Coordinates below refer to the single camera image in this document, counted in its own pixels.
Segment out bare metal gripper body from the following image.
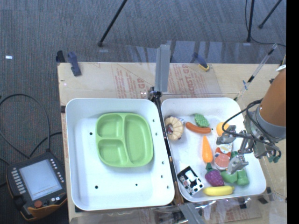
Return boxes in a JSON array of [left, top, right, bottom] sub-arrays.
[[238, 116, 281, 160]]

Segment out orange ball fruit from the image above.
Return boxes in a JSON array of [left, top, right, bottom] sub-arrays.
[[216, 122, 231, 137]]

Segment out green pepper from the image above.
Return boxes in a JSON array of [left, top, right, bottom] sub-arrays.
[[220, 170, 238, 185]]

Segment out orange carrot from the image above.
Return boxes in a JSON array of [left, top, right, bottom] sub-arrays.
[[201, 135, 214, 164]]

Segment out purple grapes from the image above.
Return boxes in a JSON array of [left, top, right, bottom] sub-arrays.
[[204, 163, 225, 187]]

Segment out orange sausage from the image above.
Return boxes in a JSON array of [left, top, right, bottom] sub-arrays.
[[185, 122, 212, 135]]

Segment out green textured leaf vegetable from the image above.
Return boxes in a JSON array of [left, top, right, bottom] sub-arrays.
[[192, 113, 210, 128]]

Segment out yellow banana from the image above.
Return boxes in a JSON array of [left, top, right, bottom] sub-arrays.
[[202, 185, 235, 197]]

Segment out white plastic tray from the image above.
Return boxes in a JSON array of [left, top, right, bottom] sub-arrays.
[[160, 97, 267, 203], [65, 98, 176, 211]]

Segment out beige doughnut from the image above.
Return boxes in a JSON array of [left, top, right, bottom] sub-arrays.
[[164, 115, 185, 141]]

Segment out black and white carton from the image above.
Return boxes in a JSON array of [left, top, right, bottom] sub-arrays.
[[177, 166, 205, 196]]

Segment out green divided plate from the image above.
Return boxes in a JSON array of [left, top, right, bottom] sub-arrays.
[[95, 112, 155, 168]]

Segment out pale wood board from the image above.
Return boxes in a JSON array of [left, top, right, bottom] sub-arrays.
[[57, 62, 286, 224]]

